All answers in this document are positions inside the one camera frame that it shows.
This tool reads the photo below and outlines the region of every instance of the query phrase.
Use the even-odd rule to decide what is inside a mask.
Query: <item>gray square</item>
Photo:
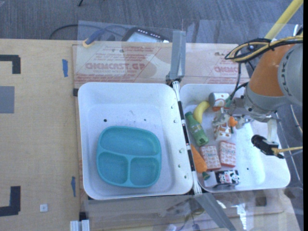
[[[13,114],[15,87],[0,86],[0,114]]]

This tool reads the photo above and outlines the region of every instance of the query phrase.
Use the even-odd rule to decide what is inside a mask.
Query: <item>tin can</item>
[[[211,107],[224,107],[229,96],[227,92],[212,92],[208,97],[208,102]]]

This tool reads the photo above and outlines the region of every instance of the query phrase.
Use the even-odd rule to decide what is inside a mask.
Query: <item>gray floor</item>
[[[190,42],[241,44],[265,36],[292,0],[83,0],[78,6],[79,1],[0,0],[0,38],[77,39],[81,28],[78,32],[75,25],[83,21],[185,29]],[[280,36],[289,36],[296,24],[303,24],[303,6]],[[302,128],[303,110],[293,110]],[[291,111],[285,106],[278,112],[281,143],[290,147],[303,142]],[[294,161],[292,186],[302,189],[302,156],[294,156]],[[289,192],[303,229],[301,194]]]

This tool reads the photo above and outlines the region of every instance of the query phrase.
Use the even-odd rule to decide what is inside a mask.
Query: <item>black device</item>
[[[169,42],[164,36],[150,30],[142,29],[139,27],[132,27],[122,38],[122,41],[127,42]]]

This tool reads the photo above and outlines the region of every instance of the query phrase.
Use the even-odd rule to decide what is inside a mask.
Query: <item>robotic hand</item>
[[[303,105],[303,43],[293,42],[267,50],[246,85],[244,95],[232,98],[229,108],[225,110],[238,121],[236,128],[241,128],[251,120],[266,122],[267,139],[255,135],[251,142],[264,154],[279,158],[283,156],[272,149],[278,149],[278,143],[273,141],[277,134],[277,118],[274,113],[284,104]]]

